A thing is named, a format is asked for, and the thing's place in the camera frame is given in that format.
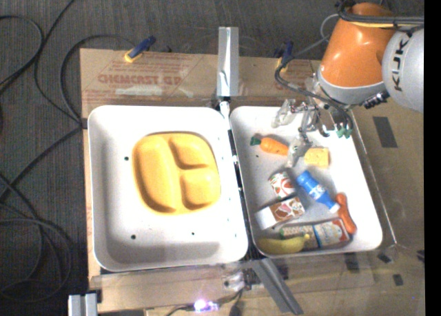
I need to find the yellow divided plate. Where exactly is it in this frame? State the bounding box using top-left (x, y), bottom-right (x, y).
top-left (132, 131), bottom-right (222, 215)

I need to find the blue plastic bottle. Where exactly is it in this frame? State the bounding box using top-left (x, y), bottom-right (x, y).
top-left (295, 169), bottom-right (342, 214)

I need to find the black block with thin wires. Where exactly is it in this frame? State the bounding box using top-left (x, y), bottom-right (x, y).
top-left (243, 266), bottom-right (263, 288)

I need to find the orange toy carrot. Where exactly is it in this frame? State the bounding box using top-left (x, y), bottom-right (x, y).
top-left (249, 135), bottom-right (290, 157)

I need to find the yellow cheese block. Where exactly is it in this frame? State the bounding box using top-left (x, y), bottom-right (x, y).
top-left (303, 146), bottom-right (331, 168)

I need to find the small red and white can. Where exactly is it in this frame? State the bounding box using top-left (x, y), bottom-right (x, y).
top-left (268, 170), bottom-right (298, 200)

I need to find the black cylinder on white bracket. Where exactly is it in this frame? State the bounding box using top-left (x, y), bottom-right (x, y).
top-left (360, 89), bottom-right (391, 110)

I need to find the yellow banana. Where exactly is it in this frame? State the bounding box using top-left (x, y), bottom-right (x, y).
top-left (257, 233), bottom-right (311, 255)

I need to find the white carton with brown print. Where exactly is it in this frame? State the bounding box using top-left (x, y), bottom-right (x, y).
top-left (254, 196), bottom-right (307, 231)

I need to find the brown cardboard board, red print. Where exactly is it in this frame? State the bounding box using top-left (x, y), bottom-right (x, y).
top-left (79, 48), bottom-right (425, 313)

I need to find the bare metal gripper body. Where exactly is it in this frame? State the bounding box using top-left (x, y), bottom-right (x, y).
top-left (295, 76), bottom-right (351, 137)

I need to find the white plastic tray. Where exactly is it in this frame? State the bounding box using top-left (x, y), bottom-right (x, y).
top-left (87, 104), bottom-right (249, 273)
top-left (229, 105), bottom-right (384, 259)

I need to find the brown and orange carton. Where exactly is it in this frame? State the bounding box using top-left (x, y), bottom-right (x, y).
top-left (278, 218), bottom-right (352, 251)

